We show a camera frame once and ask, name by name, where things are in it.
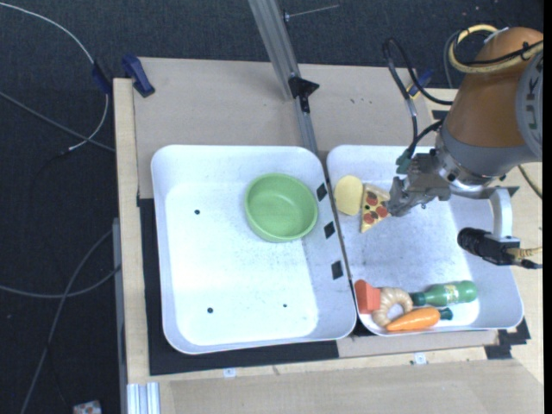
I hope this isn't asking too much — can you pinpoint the beige croissant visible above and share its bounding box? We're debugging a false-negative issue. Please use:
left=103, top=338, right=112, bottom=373
left=371, top=286, right=415, bottom=329

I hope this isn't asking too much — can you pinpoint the orange carrot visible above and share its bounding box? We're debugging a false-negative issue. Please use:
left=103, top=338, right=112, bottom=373
left=385, top=306, right=455, bottom=333

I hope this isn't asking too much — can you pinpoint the yellow round biscuit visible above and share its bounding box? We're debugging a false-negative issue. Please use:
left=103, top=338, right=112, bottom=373
left=334, top=174, right=365, bottom=216

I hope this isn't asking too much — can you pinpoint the black cylinder on white bracket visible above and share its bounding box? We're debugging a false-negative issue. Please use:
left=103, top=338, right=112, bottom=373
left=448, top=185, right=523, bottom=267

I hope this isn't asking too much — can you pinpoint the yellow pizza slice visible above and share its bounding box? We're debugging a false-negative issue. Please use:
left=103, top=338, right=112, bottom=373
left=360, top=183, right=392, bottom=235

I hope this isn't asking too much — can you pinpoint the green bowl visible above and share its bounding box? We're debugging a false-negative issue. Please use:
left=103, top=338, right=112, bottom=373
left=243, top=172, right=320, bottom=244

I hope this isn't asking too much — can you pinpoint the green bottle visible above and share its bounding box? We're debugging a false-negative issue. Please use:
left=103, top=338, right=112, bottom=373
left=409, top=279, right=480, bottom=308

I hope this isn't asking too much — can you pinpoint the brown cardboard board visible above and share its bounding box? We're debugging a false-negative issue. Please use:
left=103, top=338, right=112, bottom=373
left=130, top=56, right=504, bottom=359

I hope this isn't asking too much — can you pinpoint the red block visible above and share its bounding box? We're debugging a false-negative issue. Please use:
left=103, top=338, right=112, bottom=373
left=354, top=279, right=383, bottom=316

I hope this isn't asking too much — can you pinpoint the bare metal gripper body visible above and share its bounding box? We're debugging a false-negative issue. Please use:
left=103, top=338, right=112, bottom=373
left=401, top=152, right=493, bottom=205

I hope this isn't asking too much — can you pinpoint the small white printed box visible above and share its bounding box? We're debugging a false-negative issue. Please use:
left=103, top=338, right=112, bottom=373
left=72, top=399, right=104, bottom=414

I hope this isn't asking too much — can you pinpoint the white plastic tray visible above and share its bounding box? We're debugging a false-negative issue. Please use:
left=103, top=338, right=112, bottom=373
left=326, top=144, right=525, bottom=338
left=149, top=144, right=358, bottom=355

